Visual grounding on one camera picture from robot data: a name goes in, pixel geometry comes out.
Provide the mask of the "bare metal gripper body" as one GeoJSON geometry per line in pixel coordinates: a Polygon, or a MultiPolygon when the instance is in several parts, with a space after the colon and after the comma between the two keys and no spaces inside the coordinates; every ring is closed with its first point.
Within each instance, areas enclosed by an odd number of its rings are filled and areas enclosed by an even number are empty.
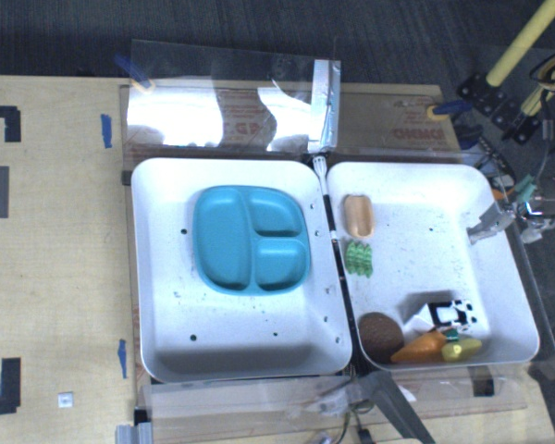
{"type": "Polygon", "coordinates": [[[514,201],[512,206],[527,228],[534,230],[555,228],[555,196],[533,195],[527,201],[514,201]]]}

